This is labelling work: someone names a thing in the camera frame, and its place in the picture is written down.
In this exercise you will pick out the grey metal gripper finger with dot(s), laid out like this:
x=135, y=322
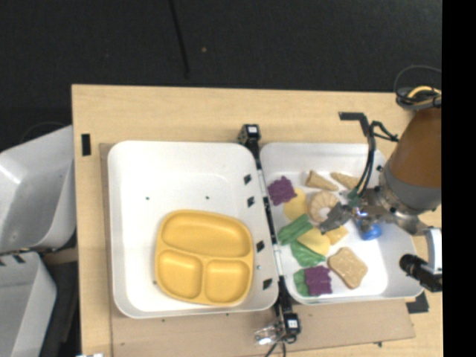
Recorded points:
x=334, y=218
x=366, y=221

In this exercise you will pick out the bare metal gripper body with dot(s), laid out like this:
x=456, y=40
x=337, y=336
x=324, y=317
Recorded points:
x=390, y=208

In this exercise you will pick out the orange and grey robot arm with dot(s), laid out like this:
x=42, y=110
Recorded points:
x=416, y=154

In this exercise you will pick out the blue toy object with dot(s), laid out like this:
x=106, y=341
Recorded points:
x=372, y=233

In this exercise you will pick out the yellow cheese wedge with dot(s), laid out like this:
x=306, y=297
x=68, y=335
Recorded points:
x=337, y=234

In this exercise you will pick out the tan croissant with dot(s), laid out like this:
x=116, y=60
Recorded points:
x=320, y=202

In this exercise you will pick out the yellow round toy food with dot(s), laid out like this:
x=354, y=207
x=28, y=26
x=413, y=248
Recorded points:
x=316, y=241
x=295, y=206

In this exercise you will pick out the tan waffle cone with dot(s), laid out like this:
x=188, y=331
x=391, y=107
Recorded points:
x=319, y=181
x=346, y=180

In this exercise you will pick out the green pea pod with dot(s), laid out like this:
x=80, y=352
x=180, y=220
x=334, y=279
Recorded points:
x=305, y=256
x=294, y=230

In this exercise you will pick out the white plastic tray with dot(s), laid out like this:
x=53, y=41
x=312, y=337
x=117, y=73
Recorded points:
x=375, y=270
x=178, y=177

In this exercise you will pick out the brown bread slice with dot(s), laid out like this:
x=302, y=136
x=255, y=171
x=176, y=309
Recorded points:
x=347, y=268

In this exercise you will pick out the purple grapes with green leaf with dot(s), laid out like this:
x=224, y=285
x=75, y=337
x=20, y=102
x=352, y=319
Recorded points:
x=318, y=281

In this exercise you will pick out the thin black and white rod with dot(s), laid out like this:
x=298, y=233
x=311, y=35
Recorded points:
x=268, y=214

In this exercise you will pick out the yellow divided plate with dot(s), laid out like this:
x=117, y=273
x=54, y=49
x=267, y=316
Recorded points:
x=204, y=257

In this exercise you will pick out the black cylinder on white bracket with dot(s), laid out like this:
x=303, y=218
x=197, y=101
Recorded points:
x=420, y=268

